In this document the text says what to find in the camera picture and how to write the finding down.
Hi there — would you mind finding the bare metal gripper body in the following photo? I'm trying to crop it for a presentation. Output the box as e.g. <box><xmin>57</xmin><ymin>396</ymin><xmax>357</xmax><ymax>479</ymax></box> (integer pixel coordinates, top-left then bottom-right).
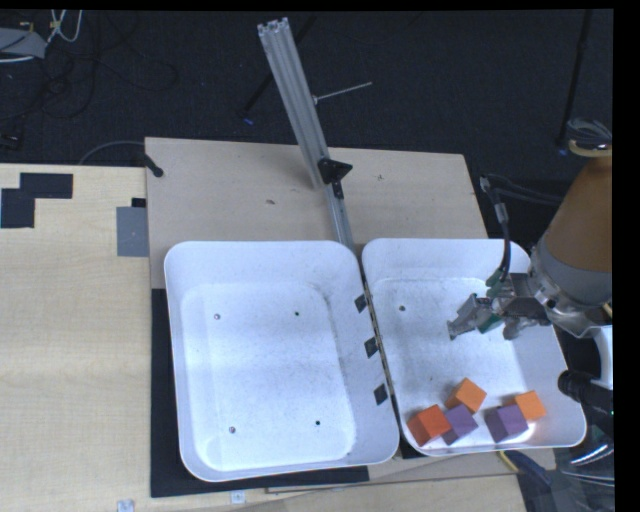
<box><xmin>492</xmin><ymin>272</ymin><xmax>612</xmax><ymax>339</ymax></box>

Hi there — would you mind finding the white plastic tray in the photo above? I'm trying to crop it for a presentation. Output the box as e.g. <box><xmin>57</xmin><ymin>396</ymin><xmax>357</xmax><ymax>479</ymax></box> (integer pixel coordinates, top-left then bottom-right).
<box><xmin>163</xmin><ymin>239</ymin><xmax>401</xmax><ymax>483</ymax></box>
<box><xmin>360</xmin><ymin>237</ymin><xmax>588</xmax><ymax>458</ymax></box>

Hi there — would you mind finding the orange cube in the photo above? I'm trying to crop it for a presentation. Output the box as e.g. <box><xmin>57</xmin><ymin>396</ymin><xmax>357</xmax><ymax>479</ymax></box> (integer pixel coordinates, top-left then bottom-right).
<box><xmin>444</xmin><ymin>377</ymin><xmax>488</xmax><ymax>414</ymax></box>
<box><xmin>508</xmin><ymin>390</ymin><xmax>548</xmax><ymax>423</ymax></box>

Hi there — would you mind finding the purple cube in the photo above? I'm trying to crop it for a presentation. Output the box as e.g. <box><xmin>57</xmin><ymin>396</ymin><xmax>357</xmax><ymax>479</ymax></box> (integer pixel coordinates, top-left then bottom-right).
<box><xmin>441</xmin><ymin>403</ymin><xmax>480</xmax><ymax>447</ymax></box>
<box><xmin>483</xmin><ymin>403</ymin><xmax>530</xmax><ymax>444</ymax></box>

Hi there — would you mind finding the red-orange cube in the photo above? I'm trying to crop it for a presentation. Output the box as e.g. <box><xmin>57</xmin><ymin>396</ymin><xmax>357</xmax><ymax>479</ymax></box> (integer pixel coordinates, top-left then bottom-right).
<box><xmin>406</xmin><ymin>404</ymin><xmax>453</xmax><ymax>448</ymax></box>

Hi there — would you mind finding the pale wood board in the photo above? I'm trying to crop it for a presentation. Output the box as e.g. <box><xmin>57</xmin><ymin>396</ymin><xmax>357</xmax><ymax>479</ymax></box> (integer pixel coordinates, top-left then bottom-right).
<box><xmin>144</xmin><ymin>137</ymin><xmax>557</xmax><ymax>497</ymax></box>

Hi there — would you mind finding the black cylinder on white bracket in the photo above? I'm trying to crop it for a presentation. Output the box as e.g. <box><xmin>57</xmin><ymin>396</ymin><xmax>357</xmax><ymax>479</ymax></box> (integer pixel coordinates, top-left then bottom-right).
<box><xmin>557</xmin><ymin>323</ymin><xmax>614</xmax><ymax>427</ymax></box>

